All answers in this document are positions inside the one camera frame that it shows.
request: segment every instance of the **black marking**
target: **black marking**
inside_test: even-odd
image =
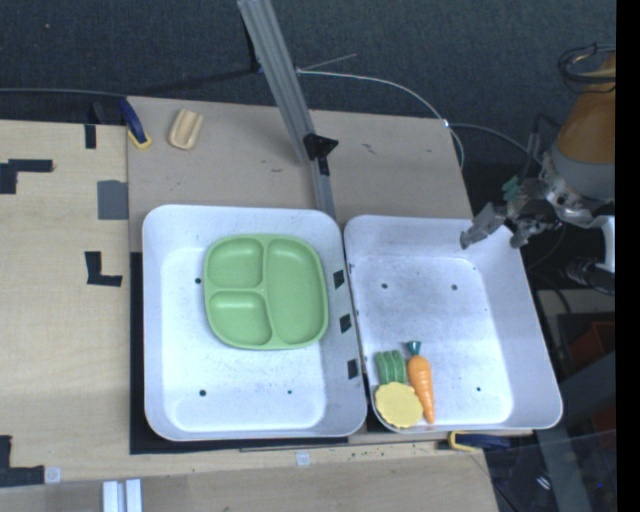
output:
[[[102,253],[99,251],[86,251],[84,253],[87,261],[87,271],[89,277],[87,284],[96,284],[100,286],[120,286],[122,284],[122,276],[103,276],[102,275]]]
[[[86,149],[96,149],[98,147],[96,127],[93,124],[84,125],[84,147]]]
[[[340,332],[345,333],[351,328],[351,315],[346,314],[340,318]]]
[[[0,194],[15,194],[18,172],[51,172],[53,160],[10,159],[0,164]]]
[[[0,487],[18,487],[44,483],[44,466],[12,468],[11,436],[0,436]]]
[[[349,376],[349,380],[357,377],[360,374],[358,371],[358,361],[356,359],[351,359],[347,361],[347,375]]]
[[[333,286],[337,290],[344,284],[344,271],[338,270],[333,273]]]

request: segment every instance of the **green plate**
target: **green plate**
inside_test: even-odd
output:
[[[208,248],[203,275],[209,325],[228,345],[304,347],[327,329],[322,264],[303,240],[265,234],[222,238]]]

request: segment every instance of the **black cable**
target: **black cable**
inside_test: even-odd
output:
[[[569,301],[565,297],[564,293],[562,293],[560,291],[560,288],[558,288],[555,285],[555,283],[553,281],[551,281],[551,279],[549,279],[548,277],[543,276],[542,274],[538,274],[537,272],[534,272],[533,270],[527,270],[527,275],[529,275],[530,277],[534,277],[534,278],[536,278],[536,279],[538,279],[540,281],[543,281],[558,296],[558,298],[560,299],[560,302],[562,302],[562,305],[564,306],[564,309],[566,310],[567,314],[571,314],[573,312],[571,310],[571,305],[569,304]]]
[[[611,44],[598,44],[593,43],[588,46],[582,46],[578,48],[572,48],[571,50],[567,50],[564,52],[560,58],[558,59],[558,69],[560,70],[560,75],[562,76],[562,80],[572,92],[576,94],[581,93],[598,93],[598,94],[607,94],[612,92],[616,88],[616,77],[615,74],[611,75],[597,75],[594,76],[592,74],[579,73],[574,70],[574,67],[579,62],[594,57],[600,53],[614,53],[616,51],[615,45]],[[571,83],[579,83],[585,85],[602,85],[602,84],[610,84],[613,83],[613,86],[607,90],[586,90],[580,91],[571,87]]]
[[[138,91],[136,91],[135,94],[131,94],[131,95],[155,97],[158,94],[171,93],[172,91],[175,91],[175,90],[184,91],[185,89],[198,89],[208,84],[226,82],[228,80],[235,80],[236,78],[242,78],[244,76],[251,75],[251,74],[254,74],[254,72],[251,69],[229,71],[226,73],[219,73],[216,75],[189,78],[187,80],[180,80],[178,82],[171,82],[168,84],[153,85],[153,86],[145,87],[144,89],[139,89]]]
[[[547,253],[544,256],[539,258],[537,261],[533,262],[531,265],[528,265],[526,270],[527,271],[533,270],[534,268],[539,267],[543,262],[547,261],[558,250],[558,247],[560,247],[560,244],[562,244],[566,234],[567,234],[567,225],[563,224],[560,234],[558,235],[558,239],[556,240],[553,247],[551,247],[551,249],[549,249],[549,251],[547,251]]]
[[[548,115],[539,112],[533,120],[533,127],[531,128],[531,134],[529,135],[529,148],[527,150],[527,161],[525,162],[522,170],[518,173],[518,183],[522,183],[527,175],[529,174],[529,169],[531,169],[531,164],[535,161],[538,165],[542,165],[540,161],[536,157],[536,146],[538,144],[538,140],[540,138],[540,121],[546,121],[553,128],[559,130],[562,128],[562,125],[557,121],[550,118]]]
[[[262,66],[260,65],[258,56],[256,55],[256,49],[253,45],[253,41],[251,40],[251,36],[249,35],[249,30],[247,29],[244,19],[242,20],[242,30],[244,31],[244,37],[247,42],[247,51],[249,52],[249,70],[252,73],[258,73],[262,69]]]
[[[529,154],[529,150],[525,146],[520,144],[518,141],[492,128],[488,128],[486,126],[481,126],[477,124],[471,124],[471,123],[449,123],[449,127],[455,130],[478,130],[481,132],[490,133],[491,135],[495,135],[496,137],[502,139],[503,141],[508,142],[512,146],[518,148],[523,153],[527,155]]]
[[[0,93],[9,94],[78,94],[82,96],[103,96],[105,98],[126,98],[126,94],[87,89],[54,89],[49,87],[2,87]]]

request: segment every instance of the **toy carrot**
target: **toy carrot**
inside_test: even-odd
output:
[[[407,346],[411,353],[411,359],[407,363],[407,375],[409,382],[413,386],[416,395],[422,404],[424,417],[429,423],[436,421],[434,399],[433,399],[433,378],[431,375],[431,365],[420,355],[419,341],[410,341]]]

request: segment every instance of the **black mat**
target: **black mat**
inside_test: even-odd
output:
[[[296,447],[336,445],[348,441],[346,437],[250,439],[224,441],[170,441],[149,426],[144,412],[144,324],[142,253],[131,253],[131,455],[145,453],[185,453],[239,448]]]

